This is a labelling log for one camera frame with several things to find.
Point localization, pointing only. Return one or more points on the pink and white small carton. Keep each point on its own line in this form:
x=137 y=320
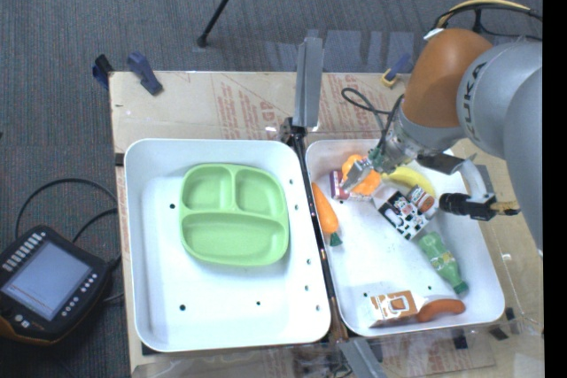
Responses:
x=336 y=183

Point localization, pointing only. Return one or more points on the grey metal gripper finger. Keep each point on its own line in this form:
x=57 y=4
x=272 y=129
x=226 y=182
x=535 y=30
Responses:
x=356 y=173

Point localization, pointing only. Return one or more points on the green plastic bottle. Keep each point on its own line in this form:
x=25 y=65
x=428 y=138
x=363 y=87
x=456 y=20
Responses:
x=440 y=259

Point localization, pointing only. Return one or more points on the orange and white carton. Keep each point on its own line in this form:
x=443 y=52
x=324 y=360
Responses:
x=394 y=307

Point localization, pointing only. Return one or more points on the orange carrot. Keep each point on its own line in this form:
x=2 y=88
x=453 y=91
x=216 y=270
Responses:
x=325 y=212

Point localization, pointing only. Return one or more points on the orange toy fruit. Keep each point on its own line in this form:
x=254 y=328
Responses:
x=371 y=183

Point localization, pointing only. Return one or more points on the black cylinder on white bracket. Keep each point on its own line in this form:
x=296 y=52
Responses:
x=465 y=204

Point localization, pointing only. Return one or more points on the green divided plate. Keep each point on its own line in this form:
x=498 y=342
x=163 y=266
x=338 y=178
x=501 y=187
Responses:
x=235 y=234

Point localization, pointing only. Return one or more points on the yellow banana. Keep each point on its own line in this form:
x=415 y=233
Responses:
x=412 y=178

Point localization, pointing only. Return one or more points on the brown cardboard board, red print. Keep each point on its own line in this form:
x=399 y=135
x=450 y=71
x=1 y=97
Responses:
x=186 y=110

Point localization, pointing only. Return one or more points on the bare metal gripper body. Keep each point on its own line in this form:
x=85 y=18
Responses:
x=395 y=152

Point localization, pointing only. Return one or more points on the black and white carton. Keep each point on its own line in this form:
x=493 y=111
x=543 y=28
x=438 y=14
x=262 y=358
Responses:
x=405 y=219

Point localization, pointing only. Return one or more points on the orange-brown sausage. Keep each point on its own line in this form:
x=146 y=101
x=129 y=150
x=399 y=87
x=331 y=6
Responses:
x=440 y=310

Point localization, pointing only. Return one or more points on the thin black rod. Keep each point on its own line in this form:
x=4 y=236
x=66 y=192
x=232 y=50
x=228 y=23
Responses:
x=316 y=230

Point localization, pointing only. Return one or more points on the red and white small can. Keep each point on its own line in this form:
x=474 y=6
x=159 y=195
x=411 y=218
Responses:
x=421 y=198

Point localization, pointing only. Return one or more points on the white plastic tray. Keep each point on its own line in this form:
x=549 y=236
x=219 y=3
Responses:
x=230 y=301
x=385 y=261

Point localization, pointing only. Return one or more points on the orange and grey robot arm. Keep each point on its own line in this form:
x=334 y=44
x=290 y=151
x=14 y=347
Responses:
x=496 y=102

